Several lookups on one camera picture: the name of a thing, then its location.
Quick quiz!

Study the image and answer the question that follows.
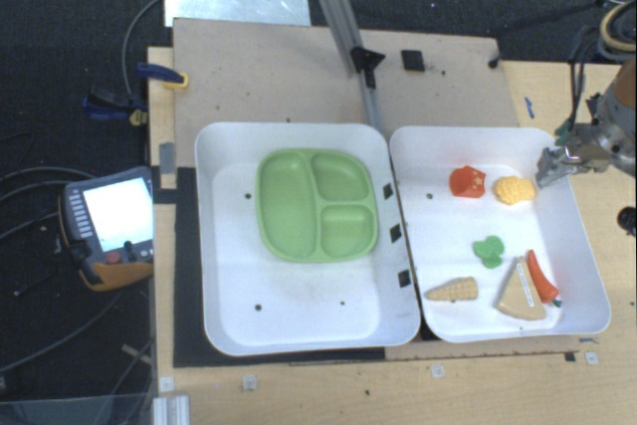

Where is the green divided plate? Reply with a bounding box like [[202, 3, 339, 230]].
[[254, 147, 378, 265]]

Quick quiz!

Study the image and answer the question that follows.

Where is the black cylinder on white bracket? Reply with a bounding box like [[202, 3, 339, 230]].
[[617, 207, 637, 236]]

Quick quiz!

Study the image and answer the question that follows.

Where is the black block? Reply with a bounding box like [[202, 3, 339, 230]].
[[400, 49, 427, 74]]

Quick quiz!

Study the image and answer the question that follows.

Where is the red chili pepper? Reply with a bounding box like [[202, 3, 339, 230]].
[[526, 248, 564, 310]]

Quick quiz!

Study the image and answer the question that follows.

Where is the yellow corn piece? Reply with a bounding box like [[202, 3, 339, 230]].
[[493, 175, 537, 206]]

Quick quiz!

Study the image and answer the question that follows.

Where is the tan corn cob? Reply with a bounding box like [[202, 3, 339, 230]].
[[423, 276, 480, 304]]

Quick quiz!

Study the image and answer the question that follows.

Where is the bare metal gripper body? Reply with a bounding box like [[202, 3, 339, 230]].
[[565, 122, 637, 174]]

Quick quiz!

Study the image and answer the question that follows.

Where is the white plastic tray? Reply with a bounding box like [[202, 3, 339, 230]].
[[388, 124, 613, 345], [193, 120, 424, 358]]

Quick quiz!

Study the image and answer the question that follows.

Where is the tan sandwich wedge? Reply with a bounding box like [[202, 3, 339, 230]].
[[493, 255, 548, 321]]

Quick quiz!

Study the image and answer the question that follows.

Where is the brown cardboard board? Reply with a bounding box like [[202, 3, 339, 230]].
[[171, 16, 579, 363]]

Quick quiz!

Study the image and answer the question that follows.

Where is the green broccoli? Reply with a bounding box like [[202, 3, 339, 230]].
[[472, 234, 507, 271]]

